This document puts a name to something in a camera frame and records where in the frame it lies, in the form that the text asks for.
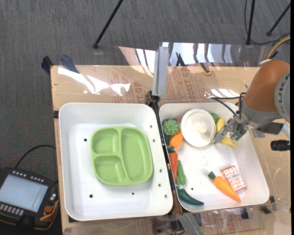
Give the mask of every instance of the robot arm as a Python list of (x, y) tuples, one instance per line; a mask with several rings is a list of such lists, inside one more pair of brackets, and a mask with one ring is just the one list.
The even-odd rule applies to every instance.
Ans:
[(253, 78), (240, 103), (240, 116), (231, 118), (216, 134), (213, 143), (219, 143), (229, 132), (233, 140), (239, 140), (248, 129), (278, 134), (284, 132), (289, 141), (287, 148), (271, 144), (272, 149), (289, 149), (289, 127), (273, 122), (284, 118), (290, 122), (290, 65), (281, 60), (268, 60), (263, 63)]

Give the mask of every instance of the screen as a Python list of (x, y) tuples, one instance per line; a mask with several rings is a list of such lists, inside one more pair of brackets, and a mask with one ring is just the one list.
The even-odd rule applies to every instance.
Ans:
[(37, 212), (47, 189), (46, 185), (9, 174), (0, 189), (0, 201)]

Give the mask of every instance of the yellow cable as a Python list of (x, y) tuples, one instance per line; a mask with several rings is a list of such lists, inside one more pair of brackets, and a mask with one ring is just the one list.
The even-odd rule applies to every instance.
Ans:
[(291, 36), (288, 36), (288, 37), (282, 39), (281, 41), (279, 41), (275, 46), (273, 46), (273, 48), (270, 50), (270, 52), (267, 56), (267, 59), (270, 59), (272, 53), (275, 51), (276, 48), (278, 48), (281, 44), (285, 43), (286, 41), (288, 41), (290, 39), (291, 39)]

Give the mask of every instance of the yellow banana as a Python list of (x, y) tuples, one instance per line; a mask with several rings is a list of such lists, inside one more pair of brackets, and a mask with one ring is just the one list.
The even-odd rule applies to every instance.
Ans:
[[(220, 117), (216, 123), (216, 133), (219, 132), (219, 130), (221, 130), (221, 128), (224, 126), (224, 119), (222, 117)], [(231, 145), (233, 146), (234, 148), (236, 147), (236, 144), (233, 143), (231, 141), (231, 139), (228, 137), (228, 136), (225, 136), (222, 140), (221, 140), (221, 143), (224, 143), (224, 144), (228, 144), (228, 145)]]

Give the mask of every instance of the gray carpet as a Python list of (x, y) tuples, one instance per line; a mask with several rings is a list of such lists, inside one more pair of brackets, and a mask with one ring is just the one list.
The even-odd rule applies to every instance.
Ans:
[[(0, 166), (13, 167), (29, 149), (55, 145), (50, 77), (45, 56), (58, 64), (94, 61), (92, 44), (119, 0), (0, 0)], [(252, 0), (124, 0), (100, 43), (157, 50), (159, 42), (243, 45)], [(255, 0), (251, 45), (271, 45), (290, 33), (291, 10), (266, 33), (291, 0)], [(290, 62), (290, 43), (277, 58)], [(57, 178), (53, 148), (27, 155), (19, 168)], [(23, 235), (0, 222), (0, 235)], [(60, 214), (45, 232), (61, 234)]]

